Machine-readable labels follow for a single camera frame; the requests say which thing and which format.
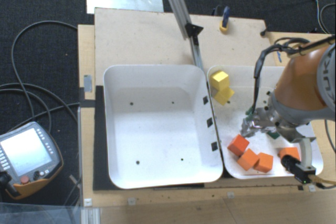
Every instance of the clear plastic sheet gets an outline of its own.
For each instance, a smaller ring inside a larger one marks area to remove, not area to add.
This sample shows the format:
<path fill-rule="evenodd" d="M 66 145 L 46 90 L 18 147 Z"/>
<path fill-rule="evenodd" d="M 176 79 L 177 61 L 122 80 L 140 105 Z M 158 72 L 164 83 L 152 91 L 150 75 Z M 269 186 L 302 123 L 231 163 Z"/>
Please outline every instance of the clear plastic sheet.
<path fill-rule="evenodd" d="M 80 224 L 80 208 L 0 203 L 1 224 Z"/>

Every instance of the black carpet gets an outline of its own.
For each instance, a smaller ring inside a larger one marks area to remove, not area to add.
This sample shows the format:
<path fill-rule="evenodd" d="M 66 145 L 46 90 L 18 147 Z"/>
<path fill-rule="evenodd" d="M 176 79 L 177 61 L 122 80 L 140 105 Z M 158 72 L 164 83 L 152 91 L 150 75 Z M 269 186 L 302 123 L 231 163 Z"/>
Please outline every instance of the black carpet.
<path fill-rule="evenodd" d="M 320 0 L 320 7 L 335 0 Z M 165 11 L 170 11 L 163 0 Z M 311 0 L 186 0 L 192 14 L 210 14 L 217 5 L 229 6 L 235 17 L 264 19 L 271 31 L 308 32 L 321 29 L 316 3 Z M 93 24 L 86 14 L 86 0 L 0 0 L 0 84 L 17 82 L 11 66 L 10 48 L 15 36 L 25 26 L 40 20 L 60 20 L 73 25 Z M 324 22 L 335 32 L 335 8 L 325 10 Z M 36 27 L 25 33 L 15 48 L 17 70 L 25 83 L 51 90 L 67 103 L 78 102 L 78 54 L 75 31 L 57 25 Z M 50 108 L 58 104 L 41 95 Z M 34 102 L 36 112 L 43 111 Z M 30 117 L 23 95 L 0 94 L 0 133 Z M 48 120 L 40 119 L 47 127 Z M 79 177 L 77 126 L 65 111 L 53 113 L 52 135 L 65 160 L 63 171 L 40 192 L 19 202 L 62 205 L 73 187 L 69 176 Z M 74 192 L 71 204 L 77 198 Z M 3 200 L 13 202 L 6 194 Z"/>

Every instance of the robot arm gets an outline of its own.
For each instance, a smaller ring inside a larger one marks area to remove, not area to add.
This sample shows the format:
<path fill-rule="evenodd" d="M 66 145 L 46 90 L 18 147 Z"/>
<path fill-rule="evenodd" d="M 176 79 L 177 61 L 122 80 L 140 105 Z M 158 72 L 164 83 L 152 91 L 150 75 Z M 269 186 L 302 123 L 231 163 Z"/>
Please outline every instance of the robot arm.
<path fill-rule="evenodd" d="M 300 169 L 314 173 L 311 165 L 311 139 L 300 134 L 296 128 L 312 120 L 335 121 L 335 37 L 307 43 L 299 51 L 287 46 L 278 47 L 292 59 L 285 67 L 274 91 L 269 92 L 268 104 L 255 108 L 262 62 L 261 54 L 255 70 L 256 90 L 254 105 L 241 127 L 242 136 L 256 132 L 278 133 L 291 143 L 299 143 L 302 161 Z M 275 51 L 275 45 L 269 51 Z"/>

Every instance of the wire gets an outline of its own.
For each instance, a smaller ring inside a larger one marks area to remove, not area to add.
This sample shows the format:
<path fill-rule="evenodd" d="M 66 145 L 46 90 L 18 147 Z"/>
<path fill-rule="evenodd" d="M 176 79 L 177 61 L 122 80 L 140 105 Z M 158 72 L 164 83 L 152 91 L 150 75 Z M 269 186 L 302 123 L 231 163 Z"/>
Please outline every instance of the wire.
<path fill-rule="evenodd" d="M 14 39 L 14 42 L 12 44 L 12 49 L 11 49 L 11 53 L 10 53 L 10 56 L 11 56 L 11 60 L 12 60 L 12 66 L 13 66 L 13 69 L 14 69 L 14 73 L 15 73 L 15 76 L 24 92 L 24 95 L 28 101 L 28 104 L 29 104 L 29 107 L 30 107 L 30 112 L 32 114 L 32 117 L 33 119 L 35 119 L 35 112 L 34 112 L 34 107 L 33 107 L 33 104 L 30 100 L 30 97 L 26 91 L 26 88 L 24 86 L 24 84 L 22 83 L 22 80 L 17 72 L 17 69 L 16 69 L 16 66 L 15 66 L 15 61 L 14 61 L 14 49 L 15 49 L 15 45 L 17 43 L 17 41 L 20 39 L 20 37 L 28 30 L 30 29 L 33 29 L 34 27 L 36 26 L 39 26 L 39 25 L 43 25 L 43 24 L 58 24 L 58 25 L 62 25 L 62 26 L 65 26 L 65 27 L 69 27 L 71 29 L 75 29 L 77 30 L 77 27 L 76 26 L 73 26 L 71 24 L 67 24 L 67 23 L 63 23 L 63 22 L 60 22 L 60 21 L 56 21 L 56 20 L 44 20 L 44 21 L 41 21 L 41 22 L 36 22 L 36 23 L 33 23 L 31 25 L 28 25 L 27 27 L 25 27 L 23 30 L 21 30 L 21 32 L 15 37 Z"/>
<path fill-rule="evenodd" d="M 316 6 L 317 6 L 317 21 L 319 23 L 319 26 L 321 27 L 322 31 L 325 33 L 325 34 L 330 34 L 330 32 L 327 30 L 327 28 L 325 27 L 325 24 L 323 22 L 323 19 L 322 19 L 322 12 L 327 8 L 327 7 L 330 7 L 330 6 L 333 6 L 335 5 L 335 3 L 332 3 L 332 4 L 327 4 L 326 6 L 324 6 L 322 8 L 322 10 L 320 11 L 320 4 L 319 4 L 319 0 L 316 0 Z"/>
<path fill-rule="evenodd" d="M 330 133 L 329 133 L 329 128 L 328 128 L 327 120 L 324 120 L 324 127 L 325 127 L 325 132 L 327 133 L 327 137 L 328 137 L 329 143 L 330 143 L 330 145 L 332 147 L 332 150 L 336 153 L 336 148 L 335 148 L 334 144 L 332 143 L 331 136 L 330 136 Z"/>
<path fill-rule="evenodd" d="M 43 87 L 40 87 L 40 86 L 37 86 L 37 85 L 28 84 L 28 83 L 23 83 L 23 85 L 25 87 L 30 87 L 30 88 L 41 90 L 41 91 L 45 92 L 46 94 L 50 95 L 51 97 L 53 97 L 56 101 L 58 101 L 59 103 L 61 103 L 64 106 L 64 108 L 70 113 L 70 115 L 72 116 L 74 121 L 77 123 L 77 118 L 76 118 L 75 114 L 72 112 L 72 110 L 67 106 L 67 104 L 59 96 L 57 96 L 53 92 L 51 92 L 51 91 L 49 91 L 49 90 L 47 90 Z M 8 84 L 1 85 L 0 89 L 1 88 L 7 88 L 7 87 L 16 87 L 16 86 L 20 86 L 20 84 L 19 83 L 8 83 Z"/>
<path fill-rule="evenodd" d="M 68 106 L 68 107 L 71 107 L 71 106 L 79 106 L 79 104 L 80 104 L 80 103 L 71 103 L 71 104 L 67 104 L 67 106 Z M 61 110 L 61 109 L 63 109 L 63 108 L 65 108 L 65 107 L 64 107 L 63 105 L 61 105 L 61 106 L 58 106 L 58 107 L 56 107 L 56 108 L 49 109 L 49 111 L 50 111 L 50 112 L 55 112 L 55 111 L 57 111 L 57 110 Z M 36 117 L 36 118 L 39 118 L 39 117 L 41 117 L 41 116 L 43 116 L 43 115 L 45 115 L 45 114 L 47 114 L 47 111 L 45 111 L 45 112 L 41 112 L 41 113 L 39 113 L 39 114 L 36 114 L 35 117 Z M 22 125 L 24 125 L 25 123 L 31 121 L 32 119 L 33 119 L 33 117 L 28 118 L 28 119 L 26 119 L 25 121 L 20 122 L 19 124 L 17 124 L 16 126 L 14 126 L 12 129 L 10 129 L 8 132 L 10 132 L 10 131 L 12 131 L 12 130 L 14 130 L 14 129 L 16 129 L 16 128 L 19 128 L 20 126 L 22 126 Z"/>
<path fill-rule="evenodd" d="M 325 186 L 324 184 L 321 184 L 321 183 L 316 183 L 316 186 L 318 188 L 321 188 L 321 189 L 332 189 L 332 188 L 336 188 L 336 186 Z"/>
<path fill-rule="evenodd" d="M 320 11 L 320 23 L 321 23 L 320 26 L 322 26 L 322 27 L 325 29 L 325 32 L 327 32 L 327 34 L 330 34 L 330 31 L 326 28 L 326 25 L 325 25 L 324 22 L 323 22 L 322 14 L 323 14 L 323 11 L 324 11 L 326 8 L 328 8 L 328 7 L 332 7 L 332 6 L 335 6 L 335 5 L 336 5 L 336 3 L 326 4 L 326 5 L 321 9 L 321 11 Z"/>
<path fill-rule="evenodd" d="M 49 119 L 49 133 L 51 132 L 51 114 L 50 114 L 50 110 L 47 106 L 47 104 L 40 98 L 38 97 L 37 95 L 31 93 L 31 92 L 24 92 L 24 90 L 21 90 L 21 89 L 3 89 L 3 90 L 0 90 L 0 93 L 5 93 L 5 92 L 15 92 L 15 93 L 24 93 L 24 94 L 27 94 L 28 96 L 31 95 L 33 98 L 35 98 L 46 110 L 46 113 L 48 114 L 48 119 Z"/>

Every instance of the blue clamp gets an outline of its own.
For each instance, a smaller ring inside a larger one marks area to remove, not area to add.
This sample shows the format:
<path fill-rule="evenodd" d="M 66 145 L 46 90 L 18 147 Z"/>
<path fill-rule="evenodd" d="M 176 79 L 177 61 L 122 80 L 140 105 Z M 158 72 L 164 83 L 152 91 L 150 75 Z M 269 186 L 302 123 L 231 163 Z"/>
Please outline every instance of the blue clamp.
<path fill-rule="evenodd" d="M 224 8 L 224 12 L 223 12 L 223 20 L 222 20 L 222 22 L 219 26 L 219 28 L 222 32 L 226 32 L 226 30 L 227 30 L 229 17 L 230 17 L 230 8 L 228 6 L 226 6 Z"/>

